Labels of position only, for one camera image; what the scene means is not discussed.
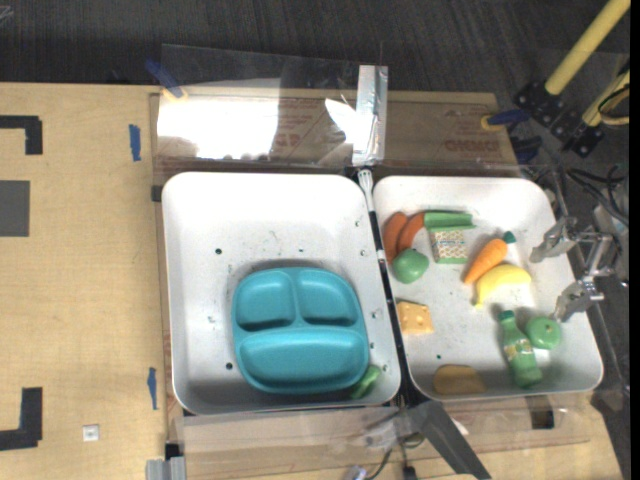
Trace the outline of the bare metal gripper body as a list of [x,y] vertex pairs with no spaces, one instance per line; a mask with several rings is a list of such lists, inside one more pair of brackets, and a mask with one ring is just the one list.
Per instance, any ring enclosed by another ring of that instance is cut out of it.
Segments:
[[596,278],[615,277],[624,286],[622,246],[612,233],[582,231],[577,235],[577,251],[580,253],[578,280],[594,283]]

